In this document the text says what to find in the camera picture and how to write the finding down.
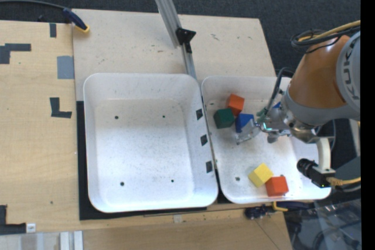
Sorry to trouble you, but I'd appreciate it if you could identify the black cylinder on white bracket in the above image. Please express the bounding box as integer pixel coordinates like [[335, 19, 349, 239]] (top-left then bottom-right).
[[296, 137, 336, 189]]

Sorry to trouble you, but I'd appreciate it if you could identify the orange cube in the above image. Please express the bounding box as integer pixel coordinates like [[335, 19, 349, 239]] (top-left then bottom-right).
[[226, 93, 246, 117], [265, 175, 289, 197]]

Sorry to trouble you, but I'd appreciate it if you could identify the white plastic tray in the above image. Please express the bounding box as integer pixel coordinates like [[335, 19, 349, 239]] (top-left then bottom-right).
[[83, 72, 219, 214], [201, 75, 333, 205]]

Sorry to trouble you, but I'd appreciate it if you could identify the yellow cube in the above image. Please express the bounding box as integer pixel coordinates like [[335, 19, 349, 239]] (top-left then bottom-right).
[[248, 163, 274, 189]]

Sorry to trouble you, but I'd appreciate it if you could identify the pale wood board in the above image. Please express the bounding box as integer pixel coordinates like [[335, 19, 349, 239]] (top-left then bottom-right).
[[71, 8, 294, 218]]

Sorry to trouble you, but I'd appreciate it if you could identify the black block with thin wires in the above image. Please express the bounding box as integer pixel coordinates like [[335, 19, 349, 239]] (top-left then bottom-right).
[[245, 205, 272, 220]]

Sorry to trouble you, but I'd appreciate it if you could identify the blue cube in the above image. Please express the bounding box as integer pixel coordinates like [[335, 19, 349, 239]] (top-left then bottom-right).
[[235, 113, 255, 134]]

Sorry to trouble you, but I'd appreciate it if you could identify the green cube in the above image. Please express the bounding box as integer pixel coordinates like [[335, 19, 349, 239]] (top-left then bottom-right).
[[213, 108, 236, 129]]

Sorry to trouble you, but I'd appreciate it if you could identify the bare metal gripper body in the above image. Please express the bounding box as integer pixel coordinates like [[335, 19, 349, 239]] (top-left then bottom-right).
[[260, 107, 320, 145]]

